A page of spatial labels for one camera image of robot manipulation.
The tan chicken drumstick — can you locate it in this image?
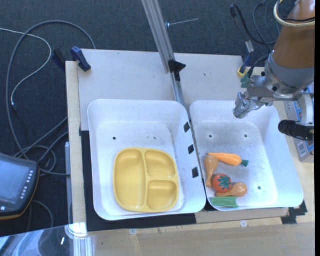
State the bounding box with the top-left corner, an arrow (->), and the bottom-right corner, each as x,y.
203,154 -> 220,189
215,181 -> 249,198

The yellow divided plate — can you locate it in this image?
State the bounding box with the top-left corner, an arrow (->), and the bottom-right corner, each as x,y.
112,147 -> 181,213

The red tomato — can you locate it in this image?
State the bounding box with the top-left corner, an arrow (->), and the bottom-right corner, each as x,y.
211,173 -> 233,194

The white plastic tray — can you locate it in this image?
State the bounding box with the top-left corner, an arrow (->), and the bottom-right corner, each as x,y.
86,98 -> 207,222
188,99 -> 305,212

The black cylinder on white bracket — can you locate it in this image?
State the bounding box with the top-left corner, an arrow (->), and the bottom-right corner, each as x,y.
278,93 -> 315,141

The green leek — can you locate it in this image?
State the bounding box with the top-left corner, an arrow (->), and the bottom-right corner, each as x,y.
209,196 -> 241,209

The orange carrot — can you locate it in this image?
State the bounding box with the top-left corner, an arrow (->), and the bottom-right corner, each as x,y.
207,152 -> 250,168

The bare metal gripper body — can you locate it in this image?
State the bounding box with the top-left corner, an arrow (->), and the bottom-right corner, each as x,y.
241,74 -> 303,107

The pale wooden board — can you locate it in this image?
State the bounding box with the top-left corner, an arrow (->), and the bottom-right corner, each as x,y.
65,60 -> 315,235

